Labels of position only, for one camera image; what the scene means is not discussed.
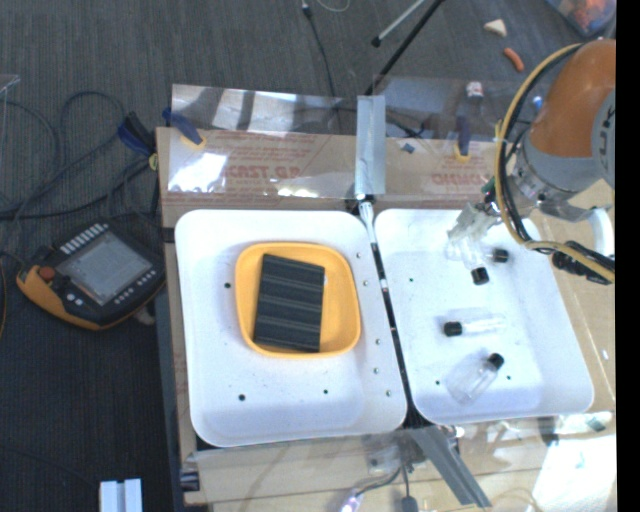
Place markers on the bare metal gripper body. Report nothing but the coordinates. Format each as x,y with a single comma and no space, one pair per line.
555,202

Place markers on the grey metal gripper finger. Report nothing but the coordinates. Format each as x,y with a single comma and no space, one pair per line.
476,215
462,231

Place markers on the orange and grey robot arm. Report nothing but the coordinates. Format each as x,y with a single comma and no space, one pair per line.
575,100

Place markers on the clear plastic bottle, black cap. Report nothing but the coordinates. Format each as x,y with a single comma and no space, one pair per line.
500,255
480,275
472,380
453,328

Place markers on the small white and red can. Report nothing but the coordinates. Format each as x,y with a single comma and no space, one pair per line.
474,90

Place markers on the white plastic tray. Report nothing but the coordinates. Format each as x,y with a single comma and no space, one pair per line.
530,360
280,400

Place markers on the yellow plate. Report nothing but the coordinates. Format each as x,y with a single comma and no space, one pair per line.
340,310

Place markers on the orange toy sausage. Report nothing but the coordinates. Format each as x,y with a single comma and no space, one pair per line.
514,59

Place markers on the brown cardboard board, red print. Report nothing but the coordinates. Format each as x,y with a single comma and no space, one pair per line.
310,197

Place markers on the toy pizza slice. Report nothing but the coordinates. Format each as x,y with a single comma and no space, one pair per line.
496,27

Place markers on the black striped rectangular block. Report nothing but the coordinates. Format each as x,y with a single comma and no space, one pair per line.
290,302

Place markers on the colourful packet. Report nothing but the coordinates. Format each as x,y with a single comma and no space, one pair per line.
585,12

